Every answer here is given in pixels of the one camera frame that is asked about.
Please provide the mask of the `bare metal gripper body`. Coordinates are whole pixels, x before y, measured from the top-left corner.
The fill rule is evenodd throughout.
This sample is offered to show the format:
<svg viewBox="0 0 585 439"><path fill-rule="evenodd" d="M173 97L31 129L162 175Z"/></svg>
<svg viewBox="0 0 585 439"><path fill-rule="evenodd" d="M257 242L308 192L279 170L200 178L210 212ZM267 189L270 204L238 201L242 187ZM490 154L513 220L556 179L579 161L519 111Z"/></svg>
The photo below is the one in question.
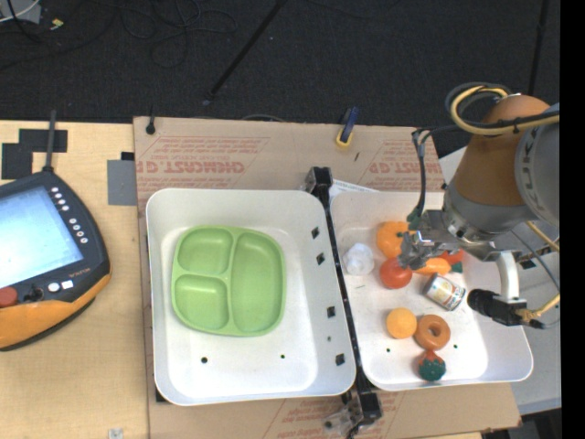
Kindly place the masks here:
<svg viewBox="0 0 585 439"><path fill-rule="evenodd" d="M429 209L419 221L419 246L425 251L452 251L464 249L483 252L491 249L495 234L480 230L458 213Z"/></svg>

